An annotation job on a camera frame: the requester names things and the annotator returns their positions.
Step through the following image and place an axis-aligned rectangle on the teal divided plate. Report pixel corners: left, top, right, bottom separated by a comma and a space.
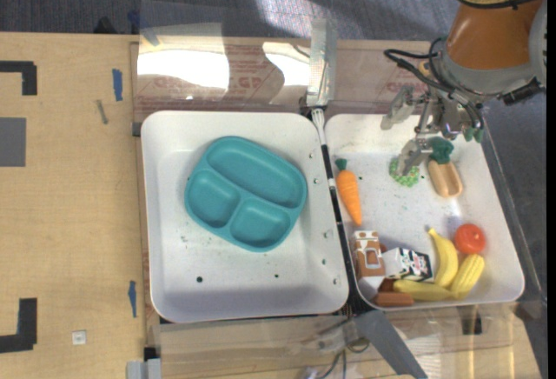
183, 136, 308, 254

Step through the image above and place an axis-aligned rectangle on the green broccoli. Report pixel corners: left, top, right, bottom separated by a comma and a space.
427, 136, 455, 165

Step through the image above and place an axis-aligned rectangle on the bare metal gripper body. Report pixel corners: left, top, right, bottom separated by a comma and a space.
414, 86, 484, 140

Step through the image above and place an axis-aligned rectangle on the tan bread bun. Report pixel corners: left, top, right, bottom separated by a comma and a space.
427, 158, 464, 199

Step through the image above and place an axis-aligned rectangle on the orange carrot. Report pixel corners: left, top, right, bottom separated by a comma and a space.
334, 157, 364, 227

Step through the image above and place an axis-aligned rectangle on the yellow banana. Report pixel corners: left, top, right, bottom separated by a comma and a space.
427, 227, 460, 289
393, 278, 457, 303

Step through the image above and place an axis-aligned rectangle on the white plastic tray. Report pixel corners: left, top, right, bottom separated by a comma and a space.
139, 110, 351, 324
323, 112, 526, 311

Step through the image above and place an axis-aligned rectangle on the brown and white carton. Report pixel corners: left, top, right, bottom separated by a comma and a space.
350, 229, 387, 289

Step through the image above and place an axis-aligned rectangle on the white and black carton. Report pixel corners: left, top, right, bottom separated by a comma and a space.
381, 247, 434, 283

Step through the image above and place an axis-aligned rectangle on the orange tomato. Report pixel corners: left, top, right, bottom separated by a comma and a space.
453, 223, 487, 256

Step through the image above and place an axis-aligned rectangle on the brown sausage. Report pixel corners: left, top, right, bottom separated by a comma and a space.
374, 290, 415, 309

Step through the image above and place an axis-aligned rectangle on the yellow corn cob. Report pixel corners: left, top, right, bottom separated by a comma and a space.
449, 253, 486, 300

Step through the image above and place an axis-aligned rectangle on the black cylinder on white bracket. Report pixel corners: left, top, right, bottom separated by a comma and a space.
502, 79, 545, 107

